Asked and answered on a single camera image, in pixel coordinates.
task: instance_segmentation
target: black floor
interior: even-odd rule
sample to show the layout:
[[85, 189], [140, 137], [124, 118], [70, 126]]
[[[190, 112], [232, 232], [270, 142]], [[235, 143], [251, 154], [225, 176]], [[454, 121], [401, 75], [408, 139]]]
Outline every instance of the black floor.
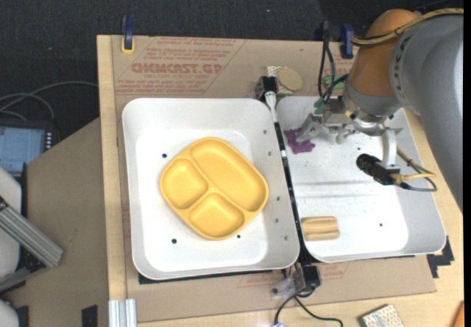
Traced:
[[[96, 35], [118, 34], [123, 14], [135, 17], [135, 33], [311, 40], [330, 22], [333, 37], [342, 24], [363, 35], [372, 20], [391, 8], [415, 9], [440, 0], [0, 0], [0, 110], [7, 96], [65, 81], [96, 83]], [[440, 7], [463, 7], [452, 0]], [[97, 90], [62, 85], [42, 91], [63, 138], [99, 114]], [[49, 119], [41, 102], [29, 98], [3, 111]]]

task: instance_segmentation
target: white tray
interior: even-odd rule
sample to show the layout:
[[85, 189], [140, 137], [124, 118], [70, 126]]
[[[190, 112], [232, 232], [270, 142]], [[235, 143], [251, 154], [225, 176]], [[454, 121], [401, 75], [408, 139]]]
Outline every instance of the white tray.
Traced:
[[[277, 113], [283, 132], [301, 127], [306, 116], [314, 112], [316, 99], [309, 96], [281, 99]], [[404, 112], [399, 110], [387, 125], [403, 129], [397, 135], [397, 145], [419, 163]], [[338, 145], [335, 136], [325, 129], [311, 142], [316, 145], [312, 152], [294, 154], [286, 147], [300, 219], [334, 216], [340, 230], [337, 239], [306, 241], [312, 256], [335, 262], [442, 249], [445, 231], [431, 192], [382, 186], [356, 166], [361, 153], [383, 157], [381, 138], [359, 133]], [[401, 165], [402, 173], [413, 173], [400, 158], [396, 163]], [[411, 182], [427, 186], [426, 180]]]
[[[289, 267], [299, 255], [275, 128], [254, 99], [134, 99], [123, 111], [130, 190], [132, 257], [154, 280]], [[190, 229], [166, 204], [158, 181], [192, 142], [218, 137], [266, 178], [269, 199], [236, 236], [213, 241]]]

